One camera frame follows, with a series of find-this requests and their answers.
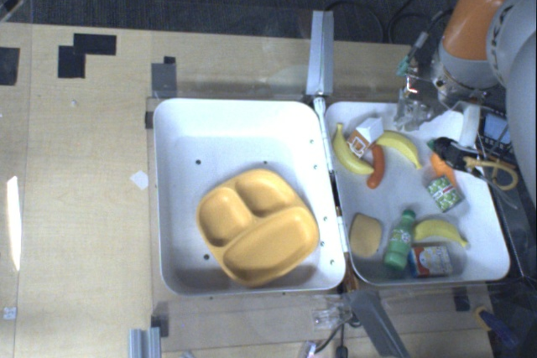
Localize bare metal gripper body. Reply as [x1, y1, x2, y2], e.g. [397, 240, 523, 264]
[403, 69, 465, 114]

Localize yellow banana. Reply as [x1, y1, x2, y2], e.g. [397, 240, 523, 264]
[331, 122, 376, 176]
[412, 218, 470, 250]
[374, 130, 423, 171]

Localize orange and white carton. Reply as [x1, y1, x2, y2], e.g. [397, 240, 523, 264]
[345, 117, 385, 161]

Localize orange carrot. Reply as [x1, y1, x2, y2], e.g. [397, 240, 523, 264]
[427, 139, 459, 186]

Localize orange sausage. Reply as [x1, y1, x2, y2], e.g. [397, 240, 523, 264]
[366, 143, 387, 190]

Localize white plastic tray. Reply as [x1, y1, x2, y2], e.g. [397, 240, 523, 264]
[324, 101, 512, 287]
[152, 97, 347, 298]

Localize green and white carton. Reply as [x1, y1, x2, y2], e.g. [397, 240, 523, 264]
[426, 175, 465, 214]

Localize tan bread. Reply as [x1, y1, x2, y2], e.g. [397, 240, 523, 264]
[348, 212, 384, 259]

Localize green bottle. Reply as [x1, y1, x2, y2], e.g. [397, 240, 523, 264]
[383, 209, 418, 270]

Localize red and blue can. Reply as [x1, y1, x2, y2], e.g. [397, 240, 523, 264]
[407, 244, 455, 279]

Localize yellow divided plate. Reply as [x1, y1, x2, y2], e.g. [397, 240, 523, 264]
[196, 168, 321, 288]

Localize black cylinder on white bracket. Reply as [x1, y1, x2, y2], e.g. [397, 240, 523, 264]
[433, 104, 482, 172]

